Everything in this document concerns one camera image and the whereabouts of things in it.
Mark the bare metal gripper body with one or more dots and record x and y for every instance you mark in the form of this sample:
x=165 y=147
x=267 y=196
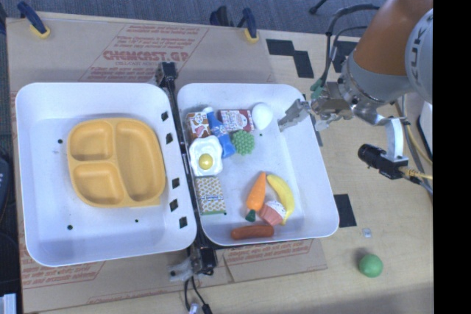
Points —
x=333 y=104

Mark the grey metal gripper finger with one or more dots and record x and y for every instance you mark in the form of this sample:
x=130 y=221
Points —
x=321 y=124
x=294 y=114

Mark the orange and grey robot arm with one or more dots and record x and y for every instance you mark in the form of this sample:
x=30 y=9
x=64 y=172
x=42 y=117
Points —
x=386 y=40

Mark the red and white carton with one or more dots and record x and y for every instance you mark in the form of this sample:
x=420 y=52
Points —
x=235 y=119

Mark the white plastic tray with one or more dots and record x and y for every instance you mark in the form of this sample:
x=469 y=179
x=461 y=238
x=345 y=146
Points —
x=48 y=195
x=301 y=195

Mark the blue bottle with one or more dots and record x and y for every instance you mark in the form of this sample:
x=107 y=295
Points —
x=221 y=134

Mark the yellow banana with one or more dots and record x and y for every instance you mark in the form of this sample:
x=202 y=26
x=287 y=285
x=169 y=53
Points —
x=283 y=191

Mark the orange carrot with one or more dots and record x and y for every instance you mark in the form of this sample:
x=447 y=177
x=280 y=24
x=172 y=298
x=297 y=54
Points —
x=257 y=193

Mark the brown and white carton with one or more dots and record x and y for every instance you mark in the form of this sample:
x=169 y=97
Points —
x=197 y=125

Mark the white fried egg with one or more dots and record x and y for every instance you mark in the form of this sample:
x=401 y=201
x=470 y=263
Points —
x=205 y=158

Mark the pink cupcake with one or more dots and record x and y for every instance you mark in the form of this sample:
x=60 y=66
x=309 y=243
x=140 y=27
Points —
x=271 y=214

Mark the yellow patterned carton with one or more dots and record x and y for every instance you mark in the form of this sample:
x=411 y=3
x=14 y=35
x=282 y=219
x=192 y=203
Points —
x=209 y=195

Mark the thin black rod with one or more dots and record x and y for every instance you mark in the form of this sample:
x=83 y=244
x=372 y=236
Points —
x=180 y=143

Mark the brown sausage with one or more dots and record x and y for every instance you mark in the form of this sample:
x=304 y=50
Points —
x=252 y=232

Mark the green ball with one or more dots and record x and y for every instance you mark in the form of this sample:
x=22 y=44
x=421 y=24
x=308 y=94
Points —
x=371 y=265

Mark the orange divided plate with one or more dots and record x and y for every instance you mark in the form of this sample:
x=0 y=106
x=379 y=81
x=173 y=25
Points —
x=136 y=162

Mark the brown cardboard board, red print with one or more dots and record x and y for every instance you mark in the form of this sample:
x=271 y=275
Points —
x=110 y=48

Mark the black cylinder on white bracket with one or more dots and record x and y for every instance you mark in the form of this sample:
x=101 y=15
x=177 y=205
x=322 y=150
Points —
x=382 y=160

